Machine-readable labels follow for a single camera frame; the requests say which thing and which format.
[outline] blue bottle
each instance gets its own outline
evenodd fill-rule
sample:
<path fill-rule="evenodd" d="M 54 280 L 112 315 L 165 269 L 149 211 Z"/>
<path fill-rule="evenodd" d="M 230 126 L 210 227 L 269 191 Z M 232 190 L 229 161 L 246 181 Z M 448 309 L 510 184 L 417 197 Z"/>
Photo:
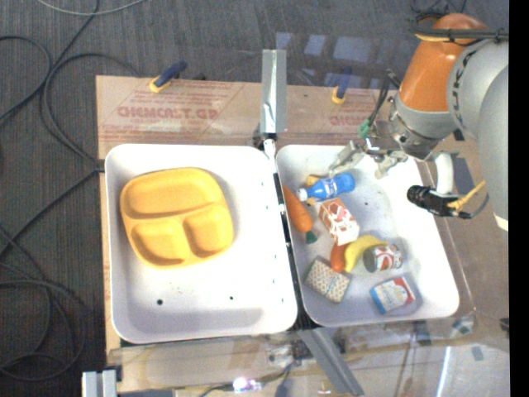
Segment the blue bottle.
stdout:
<path fill-rule="evenodd" d="M 298 190 L 299 199 L 304 202 L 309 198 L 316 200 L 333 199 L 338 194 L 348 193 L 355 189 L 355 178 L 349 172 L 344 172 L 329 178 L 319 179 L 311 187 Z"/>

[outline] yellow plate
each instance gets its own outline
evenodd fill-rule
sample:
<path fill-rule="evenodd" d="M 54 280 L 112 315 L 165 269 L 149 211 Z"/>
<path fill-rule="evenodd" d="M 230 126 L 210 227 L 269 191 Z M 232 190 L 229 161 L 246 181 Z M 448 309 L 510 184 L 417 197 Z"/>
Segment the yellow plate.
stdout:
<path fill-rule="evenodd" d="M 233 242 L 222 189 L 199 168 L 160 170 L 130 180 L 120 209 L 126 234 L 147 265 L 174 268 L 221 255 Z"/>

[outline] yellow banana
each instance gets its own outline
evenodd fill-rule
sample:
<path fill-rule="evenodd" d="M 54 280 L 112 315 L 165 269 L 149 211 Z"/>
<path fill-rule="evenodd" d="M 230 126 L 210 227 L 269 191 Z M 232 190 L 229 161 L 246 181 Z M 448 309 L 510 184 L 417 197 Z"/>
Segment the yellow banana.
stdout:
<path fill-rule="evenodd" d="M 360 256 L 362 256 L 367 249 L 375 246 L 386 246 L 387 244 L 387 242 L 382 242 L 377 237 L 373 237 L 369 234 L 358 237 L 353 242 L 347 244 L 344 253 L 344 259 L 346 260 L 344 270 L 346 272 L 351 272 Z"/>

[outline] yellow and blue clamp handle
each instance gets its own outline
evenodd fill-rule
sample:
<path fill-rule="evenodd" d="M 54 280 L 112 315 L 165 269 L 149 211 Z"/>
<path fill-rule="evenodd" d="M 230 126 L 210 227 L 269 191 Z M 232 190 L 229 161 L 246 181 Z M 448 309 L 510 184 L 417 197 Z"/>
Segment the yellow and blue clamp handle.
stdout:
<path fill-rule="evenodd" d="M 149 88 L 154 93 L 159 93 L 164 88 L 169 87 L 170 80 L 172 78 L 178 78 L 180 72 L 185 70 L 188 67 L 188 64 L 185 60 L 180 60 L 175 63 L 173 66 L 168 68 L 162 75 L 157 76 L 149 82 Z"/>
<path fill-rule="evenodd" d="M 340 76 L 340 82 L 332 91 L 332 102 L 342 104 L 346 100 L 347 86 L 349 85 L 349 78 L 352 73 L 353 69 L 350 66 L 346 66 L 343 69 Z"/>

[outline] orange carrot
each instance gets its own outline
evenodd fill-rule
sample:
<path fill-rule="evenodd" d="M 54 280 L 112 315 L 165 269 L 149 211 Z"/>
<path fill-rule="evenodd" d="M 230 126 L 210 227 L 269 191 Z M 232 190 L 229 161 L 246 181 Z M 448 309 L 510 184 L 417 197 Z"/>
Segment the orange carrot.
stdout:
<path fill-rule="evenodd" d="M 349 243 L 338 246 L 334 244 L 331 248 L 331 268 L 335 272 L 342 272 L 346 267 L 346 247 Z"/>
<path fill-rule="evenodd" d="M 312 218 L 309 212 L 303 206 L 303 203 L 294 195 L 292 191 L 283 185 L 284 202 L 287 205 L 287 212 L 292 220 L 294 227 L 306 234 L 307 244 L 316 241 L 316 236 L 312 230 Z"/>

